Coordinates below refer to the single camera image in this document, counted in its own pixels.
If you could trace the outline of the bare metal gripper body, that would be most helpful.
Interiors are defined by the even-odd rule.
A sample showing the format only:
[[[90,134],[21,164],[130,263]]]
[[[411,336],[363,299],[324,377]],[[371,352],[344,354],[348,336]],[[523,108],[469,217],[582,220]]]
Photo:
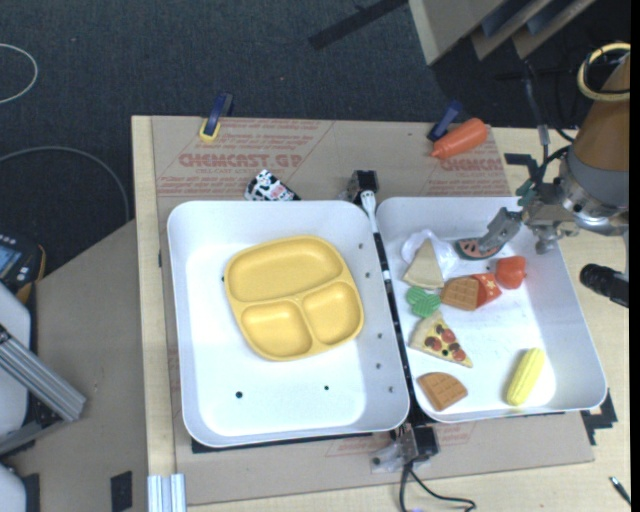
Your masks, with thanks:
[[[576,236],[586,230],[602,236],[628,232],[627,211],[607,204],[580,186],[543,183],[522,192],[521,218],[541,240]]]

